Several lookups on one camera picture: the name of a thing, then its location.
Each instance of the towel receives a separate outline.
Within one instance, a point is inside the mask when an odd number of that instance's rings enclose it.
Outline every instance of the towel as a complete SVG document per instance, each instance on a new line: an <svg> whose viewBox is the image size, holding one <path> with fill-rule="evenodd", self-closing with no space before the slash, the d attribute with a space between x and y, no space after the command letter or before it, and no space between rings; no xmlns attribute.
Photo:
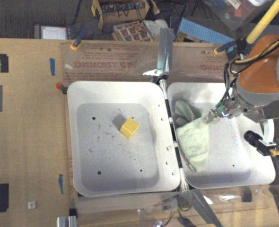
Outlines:
<svg viewBox="0 0 279 227"><path fill-rule="evenodd" d="M175 103L175 113L179 115L179 122L187 122L176 129L185 161L191 171L204 171L209 156L209 125L206 118L203 116L196 119L189 105L183 101Z"/></svg>

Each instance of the floor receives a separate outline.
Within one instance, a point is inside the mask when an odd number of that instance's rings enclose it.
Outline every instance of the floor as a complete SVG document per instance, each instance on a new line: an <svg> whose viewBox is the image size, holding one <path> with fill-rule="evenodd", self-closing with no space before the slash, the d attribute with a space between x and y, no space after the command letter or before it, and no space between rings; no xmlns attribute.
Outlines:
<svg viewBox="0 0 279 227"><path fill-rule="evenodd" d="M77 13L77 7L80 0L0 0L0 38L33 38L34 25L50 25L50 26L68 26L71 24L75 15L77 22L92 23L92 31L94 32L93 39L95 40L112 40L111 33L101 33L97 28L91 13L91 1L82 0ZM200 2L191 15L194 1L190 1L183 17L190 17L196 20L211 21L214 30L229 36L235 36L234 32L228 31L227 27L216 17L215 14L204 4ZM169 26L172 26L172 21L178 21L182 12L183 5L164 3L159 5L161 13L155 18L165 19ZM257 16L252 23L256 23L262 17L262 14ZM271 22L275 26L279 26L279 14ZM279 101L272 103L265 108L265 114L268 117L277 117L279 114ZM279 148L279 117L275 120L276 126L276 142ZM279 161L274 161L277 167L277 179L273 185L279 185ZM277 200L279 209L279 194L273 195Z"/></svg>

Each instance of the yellow tube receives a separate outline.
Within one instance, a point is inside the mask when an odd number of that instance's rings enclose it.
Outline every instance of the yellow tube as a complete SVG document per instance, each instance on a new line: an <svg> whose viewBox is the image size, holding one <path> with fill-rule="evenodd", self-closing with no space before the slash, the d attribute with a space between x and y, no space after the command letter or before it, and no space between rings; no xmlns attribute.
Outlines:
<svg viewBox="0 0 279 227"><path fill-rule="evenodd" d="M279 12L279 0L275 0L269 10L265 13L262 19L258 22L255 28L247 37L247 43L253 44L258 36L264 31L268 24L274 19Z"/></svg>

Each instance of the yellow cube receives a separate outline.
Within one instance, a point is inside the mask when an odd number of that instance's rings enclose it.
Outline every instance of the yellow cube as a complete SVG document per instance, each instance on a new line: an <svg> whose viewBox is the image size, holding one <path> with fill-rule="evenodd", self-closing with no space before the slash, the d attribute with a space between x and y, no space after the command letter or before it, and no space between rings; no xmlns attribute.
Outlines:
<svg viewBox="0 0 279 227"><path fill-rule="evenodd" d="M135 133L135 131L139 128L139 126L140 125L138 123L136 123L133 119L129 118L121 126L120 132L127 138L130 138Z"/></svg>

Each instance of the plastic bin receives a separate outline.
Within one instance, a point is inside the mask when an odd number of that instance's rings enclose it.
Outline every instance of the plastic bin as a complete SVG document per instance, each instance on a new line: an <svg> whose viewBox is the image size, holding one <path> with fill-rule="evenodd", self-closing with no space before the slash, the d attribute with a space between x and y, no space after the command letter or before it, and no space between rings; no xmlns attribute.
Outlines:
<svg viewBox="0 0 279 227"><path fill-rule="evenodd" d="M231 30L265 12L274 0L203 0Z"/></svg>

